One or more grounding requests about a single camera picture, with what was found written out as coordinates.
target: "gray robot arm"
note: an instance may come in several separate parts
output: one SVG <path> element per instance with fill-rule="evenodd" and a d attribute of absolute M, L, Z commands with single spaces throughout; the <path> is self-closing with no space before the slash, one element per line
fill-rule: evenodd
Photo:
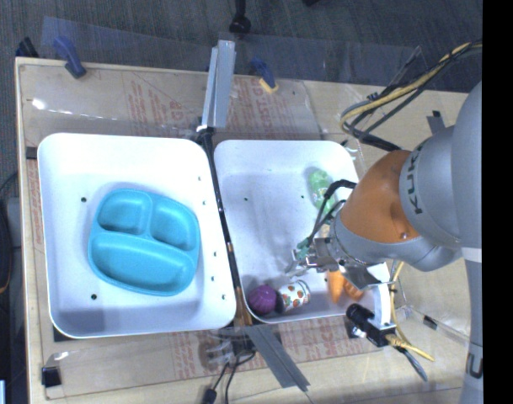
<path fill-rule="evenodd" d="M 480 82 L 464 102 L 457 123 L 422 142 L 403 162 L 399 203 L 418 236 L 376 242 L 355 234 L 337 218 L 331 224 L 329 238 L 307 257 L 307 263 L 317 265 L 322 259 L 327 263 L 329 259 L 338 261 L 345 268 L 346 278 L 359 288 L 374 283 L 364 272 L 367 267 L 390 258 L 431 271 L 464 257 L 472 313 L 462 404 L 484 401 L 481 125 Z"/>

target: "small can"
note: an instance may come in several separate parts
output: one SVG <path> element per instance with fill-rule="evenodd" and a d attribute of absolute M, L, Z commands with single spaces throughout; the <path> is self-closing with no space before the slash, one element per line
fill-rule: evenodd
<path fill-rule="evenodd" d="M 287 312 L 310 302 L 310 289 L 305 281 L 298 279 L 279 288 L 279 312 Z"/>

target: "sink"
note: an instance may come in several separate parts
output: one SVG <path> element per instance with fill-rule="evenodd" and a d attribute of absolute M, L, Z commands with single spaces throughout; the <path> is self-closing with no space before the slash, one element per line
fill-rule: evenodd
<path fill-rule="evenodd" d="M 100 338 L 218 329 L 231 322 L 232 275 L 211 170 L 200 146 L 185 139 L 56 133 L 40 143 L 37 158 L 49 312 L 60 332 Z M 97 215 L 109 194 L 123 195 Z M 128 214 L 121 218 L 115 214 L 124 209 Z M 180 209 L 194 215 L 199 232 L 184 231 L 194 223 L 180 219 Z M 95 229 L 98 239 L 90 246 L 94 222 L 100 231 Z M 129 253 L 127 267 L 113 275 L 140 289 L 98 274 L 90 257 L 104 272 L 111 253 Z M 169 265 L 178 269 L 169 275 L 170 287 L 153 287 L 140 269 L 134 279 L 131 268 L 141 266 L 132 261 L 142 254 L 159 262 L 174 259 Z M 189 265 L 186 271 L 180 262 Z M 150 274 L 156 272 L 151 268 Z"/>
<path fill-rule="evenodd" d="M 232 240 L 245 303 L 254 288 L 267 284 L 278 290 L 289 284 L 285 271 L 291 251 L 307 237 L 318 208 L 312 201 L 308 176 L 324 170 L 333 181 L 358 177 L 351 155 L 332 141 L 227 140 L 215 149 L 216 172 L 224 213 Z M 347 199 L 350 189 L 338 189 Z M 300 277 L 310 289 L 310 303 L 286 312 L 261 316 L 264 323 L 281 323 L 327 316 L 343 316 L 353 301 L 342 295 L 331 301 L 326 274 L 309 269 Z M 360 303 L 373 305 L 371 291 Z"/>

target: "gray carpet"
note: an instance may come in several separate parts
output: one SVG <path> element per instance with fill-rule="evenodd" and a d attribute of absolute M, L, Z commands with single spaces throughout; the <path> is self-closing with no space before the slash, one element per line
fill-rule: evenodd
<path fill-rule="evenodd" d="M 141 39 L 158 38 L 162 41 L 159 43 L 182 44 L 165 50 L 185 51 L 155 52 L 150 57 L 128 53 L 121 44 L 110 44 L 83 50 L 85 59 L 122 64 L 139 60 L 143 66 L 205 70 L 207 51 L 220 34 L 227 32 L 234 12 L 234 0 L 0 0 L 0 187 L 17 170 L 15 51 L 18 43 L 29 36 L 48 56 L 49 44 L 43 37 L 45 20 L 138 34 Z M 298 39 L 305 44 L 303 49 L 318 52 L 322 44 L 331 44 L 335 55 L 352 44 L 380 45 L 398 52 L 419 46 L 428 65 L 456 46 L 483 35 L 483 0 L 321 0 L 310 8 L 301 0 L 247 0 L 247 17 L 254 37 L 282 38 L 282 44 Z M 318 76 L 341 80 L 338 66 L 345 55 L 335 60 L 336 65 L 328 64 L 327 71 Z M 303 58 L 307 69 L 310 61 L 320 57 L 309 52 Z M 380 63 L 375 60 L 371 65 L 368 61 L 364 70 L 370 71 Z M 452 67 L 432 87 L 468 92 L 480 80 L 481 71 L 482 58 L 475 56 Z M 4 195 L 18 195 L 16 185 L 8 186 Z"/>

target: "blue plastic tray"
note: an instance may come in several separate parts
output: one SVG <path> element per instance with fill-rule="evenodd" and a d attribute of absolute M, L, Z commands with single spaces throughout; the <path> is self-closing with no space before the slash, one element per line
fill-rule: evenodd
<path fill-rule="evenodd" d="M 116 189 L 101 200 L 88 259 L 104 281 L 147 295 L 177 295 L 194 278 L 199 255 L 198 219 L 185 205 L 136 189 Z"/>

